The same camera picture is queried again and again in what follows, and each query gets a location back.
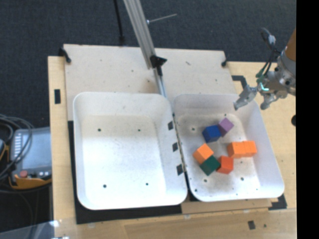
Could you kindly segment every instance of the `red-orange block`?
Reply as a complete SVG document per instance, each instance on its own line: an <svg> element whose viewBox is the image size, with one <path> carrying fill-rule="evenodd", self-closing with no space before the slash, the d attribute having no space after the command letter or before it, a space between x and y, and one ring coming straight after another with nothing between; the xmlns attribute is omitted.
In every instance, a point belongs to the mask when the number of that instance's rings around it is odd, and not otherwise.
<svg viewBox="0 0 319 239"><path fill-rule="evenodd" d="M199 164L202 164L213 154L214 151L207 145L207 143L204 143L193 153L193 157L197 160Z"/></svg>
<svg viewBox="0 0 319 239"><path fill-rule="evenodd" d="M254 141L243 141L246 154L243 157L252 157L257 153L257 147Z"/></svg>
<svg viewBox="0 0 319 239"><path fill-rule="evenodd" d="M216 170L219 173L229 174L234 170L234 159L227 156L220 156L218 159L220 167Z"/></svg>
<svg viewBox="0 0 319 239"><path fill-rule="evenodd" d="M246 154L245 145L243 142L231 142L227 145L227 152L231 158L241 158Z"/></svg>

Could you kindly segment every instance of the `orange object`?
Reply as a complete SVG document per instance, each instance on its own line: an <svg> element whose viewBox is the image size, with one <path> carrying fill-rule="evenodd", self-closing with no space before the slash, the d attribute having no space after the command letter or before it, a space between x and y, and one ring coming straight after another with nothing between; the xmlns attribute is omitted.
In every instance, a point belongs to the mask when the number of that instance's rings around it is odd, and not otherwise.
<svg viewBox="0 0 319 239"><path fill-rule="evenodd" d="M243 141L245 145L246 154L243 157L252 157L257 153L256 144L254 141Z"/></svg>
<svg viewBox="0 0 319 239"><path fill-rule="evenodd" d="M241 158L246 154L245 145L243 142L231 142L227 145L227 152L231 158Z"/></svg>
<svg viewBox="0 0 319 239"><path fill-rule="evenodd" d="M216 170L219 173L229 174L234 170L234 159L227 156L220 156L218 159L220 167Z"/></svg>
<svg viewBox="0 0 319 239"><path fill-rule="evenodd" d="M193 157L197 160L199 164L202 164L213 154L214 151L207 145L207 143L204 143L193 153Z"/></svg>

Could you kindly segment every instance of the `dark green block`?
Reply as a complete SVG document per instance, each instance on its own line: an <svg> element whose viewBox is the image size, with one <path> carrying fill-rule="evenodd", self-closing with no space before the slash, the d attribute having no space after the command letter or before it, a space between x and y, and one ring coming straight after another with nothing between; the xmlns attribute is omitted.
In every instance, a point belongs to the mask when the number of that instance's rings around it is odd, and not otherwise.
<svg viewBox="0 0 319 239"><path fill-rule="evenodd" d="M211 155L199 167L208 176L213 171L215 171L218 167L220 167L220 163L218 162L218 160L213 155Z"/></svg>

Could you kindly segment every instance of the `block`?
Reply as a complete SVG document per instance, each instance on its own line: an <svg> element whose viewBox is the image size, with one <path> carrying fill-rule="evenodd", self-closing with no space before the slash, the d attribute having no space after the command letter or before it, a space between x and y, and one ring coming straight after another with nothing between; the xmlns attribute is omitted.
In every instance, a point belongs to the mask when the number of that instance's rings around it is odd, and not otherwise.
<svg viewBox="0 0 319 239"><path fill-rule="evenodd" d="M207 128L204 129L202 134L207 143L217 141L221 137L218 125L208 126Z"/></svg>
<svg viewBox="0 0 319 239"><path fill-rule="evenodd" d="M193 157L197 160L199 164L202 164L213 154L214 151L207 145L207 143L204 143L193 153Z"/></svg>
<svg viewBox="0 0 319 239"><path fill-rule="evenodd" d="M218 159L220 167L216 170L219 173L229 174L234 170L234 159L227 156L220 156Z"/></svg>
<svg viewBox="0 0 319 239"><path fill-rule="evenodd" d="M243 141L246 153L243 157L252 157L257 153L255 141Z"/></svg>
<svg viewBox="0 0 319 239"><path fill-rule="evenodd" d="M220 163L218 162L218 160L213 155L211 155L199 167L208 176L213 171L215 171L218 167L220 167Z"/></svg>
<svg viewBox="0 0 319 239"><path fill-rule="evenodd" d="M223 118L217 125L222 137L234 127L234 124L228 118Z"/></svg>
<svg viewBox="0 0 319 239"><path fill-rule="evenodd" d="M246 154L245 144L243 142L231 142L227 145L227 152L231 158L241 158Z"/></svg>

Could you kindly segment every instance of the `white plastic tray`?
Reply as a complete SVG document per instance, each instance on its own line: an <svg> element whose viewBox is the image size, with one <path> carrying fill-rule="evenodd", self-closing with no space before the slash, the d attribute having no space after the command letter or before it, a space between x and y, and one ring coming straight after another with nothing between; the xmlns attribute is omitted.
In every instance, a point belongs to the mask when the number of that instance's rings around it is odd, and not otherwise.
<svg viewBox="0 0 319 239"><path fill-rule="evenodd" d="M73 103L77 194L91 210L177 205L187 196L170 103L85 92Z"/></svg>
<svg viewBox="0 0 319 239"><path fill-rule="evenodd" d="M176 128L181 142L190 190L204 202L276 198L284 191L277 161L255 101L235 111L238 95L181 95L174 100ZM227 117L234 127L208 145L214 156L228 155L226 146L233 141L254 140L258 153L234 160L230 174L214 171L206 176L193 158L193 152L205 143L202 131Z"/></svg>

